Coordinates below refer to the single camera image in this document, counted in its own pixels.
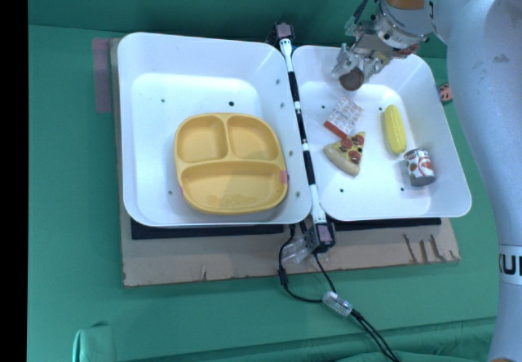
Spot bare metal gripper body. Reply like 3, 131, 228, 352
349, 16, 424, 64

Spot brown round biscuit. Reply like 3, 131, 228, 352
338, 68, 365, 92

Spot red and white carton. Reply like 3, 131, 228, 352
323, 96, 365, 139

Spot yellow corn cob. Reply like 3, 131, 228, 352
383, 104, 408, 155

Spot black and white thin rod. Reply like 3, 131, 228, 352
278, 38, 328, 225

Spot pizza slice toy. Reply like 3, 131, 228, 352
322, 130, 367, 179

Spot red and white can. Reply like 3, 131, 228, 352
403, 148, 437, 188

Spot white plastic tray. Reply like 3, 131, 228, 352
117, 31, 313, 228
291, 44, 473, 223

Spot yellow divided plate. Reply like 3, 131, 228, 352
173, 112, 290, 216

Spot brown cardboard board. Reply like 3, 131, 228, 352
108, 37, 462, 289

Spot black block with wires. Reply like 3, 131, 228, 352
272, 21, 295, 42
311, 223, 337, 254

